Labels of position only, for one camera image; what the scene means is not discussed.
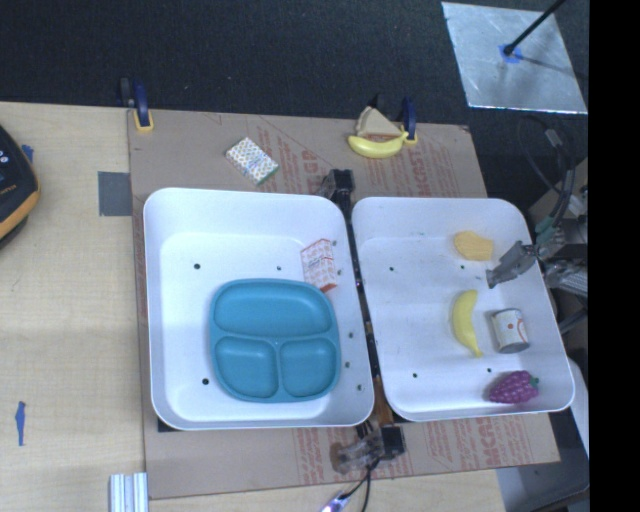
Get yellow banana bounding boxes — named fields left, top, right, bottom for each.
left=451, top=289, right=485, bottom=359
left=347, top=130, right=410, bottom=160

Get white can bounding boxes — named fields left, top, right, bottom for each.
left=489, top=308, right=531, bottom=355

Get blue divided plate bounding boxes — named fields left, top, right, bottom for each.
left=208, top=278, right=344, bottom=405

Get beige bread slice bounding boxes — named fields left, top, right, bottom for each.
left=355, top=105, right=404, bottom=138

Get white dotted packet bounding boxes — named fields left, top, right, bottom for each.
left=224, top=136, right=280, bottom=187

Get brown cardboard board red print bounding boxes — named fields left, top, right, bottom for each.
left=127, top=108, right=562, bottom=501

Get white plastic tray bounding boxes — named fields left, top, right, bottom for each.
left=350, top=196, right=576, bottom=423
left=142, top=187, right=376, bottom=432

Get purple grapes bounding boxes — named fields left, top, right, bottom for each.
left=482, top=370, right=541, bottom=405

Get orange and white carton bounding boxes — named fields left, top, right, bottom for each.
left=299, top=238, right=339, bottom=294

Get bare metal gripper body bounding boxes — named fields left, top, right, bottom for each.
left=535, top=215, right=590, bottom=275

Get yellow biscuit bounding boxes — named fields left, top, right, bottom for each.
left=453, top=230, right=494, bottom=262

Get black block with thin wires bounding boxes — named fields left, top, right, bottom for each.
left=319, top=168, right=357, bottom=201
left=379, top=425, right=407, bottom=459

